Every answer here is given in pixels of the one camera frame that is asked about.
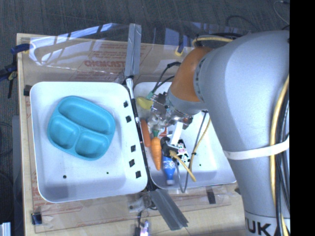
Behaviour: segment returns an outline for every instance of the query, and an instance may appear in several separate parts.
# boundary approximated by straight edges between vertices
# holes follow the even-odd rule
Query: black hole
[[[140,172],[140,171],[137,171],[137,172],[136,172],[136,178],[139,178],[139,177],[141,177],[141,172]]]
[[[132,159],[131,161],[129,161],[129,166],[130,166],[130,167],[134,166],[134,159]]]
[[[127,116],[127,117],[126,117],[126,121],[127,121],[127,122],[130,122],[130,121],[131,121],[131,117],[130,117],[130,116]]]

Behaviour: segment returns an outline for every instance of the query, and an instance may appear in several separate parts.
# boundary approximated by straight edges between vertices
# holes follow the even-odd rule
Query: gray carpet floor
[[[231,26],[251,32],[288,25],[290,0],[0,0],[0,69],[12,62],[16,33],[60,35],[106,23],[142,26],[142,41],[152,43],[156,25],[174,21]],[[0,222],[12,221],[12,117],[19,114],[17,81],[0,82]]]

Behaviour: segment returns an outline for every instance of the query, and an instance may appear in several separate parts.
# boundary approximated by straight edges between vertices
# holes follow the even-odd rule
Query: blue bowl
[[[115,128],[115,120],[107,110],[84,98],[68,96],[50,117],[47,135],[62,151],[96,160],[108,150]]]

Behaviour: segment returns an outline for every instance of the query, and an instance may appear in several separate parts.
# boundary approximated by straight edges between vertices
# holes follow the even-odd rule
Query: cable tie
[[[289,135],[287,139],[282,142],[268,147],[261,147],[255,149],[249,149],[246,151],[239,151],[239,152],[229,152],[223,150],[227,159],[231,160],[245,160],[245,159],[253,159],[258,157],[264,156],[271,156],[279,154],[283,151],[286,151],[290,147]]]

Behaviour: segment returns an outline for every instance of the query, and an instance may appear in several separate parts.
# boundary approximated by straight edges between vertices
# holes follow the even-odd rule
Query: orange toy carrot
[[[141,131],[142,131],[142,135],[143,135],[144,146],[150,147],[151,146],[151,137],[150,137],[148,124],[147,124],[146,120],[141,119],[140,125],[141,125]]]
[[[159,137],[155,136],[151,140],[151,153],[156,169],[161,169],[162,148]]]

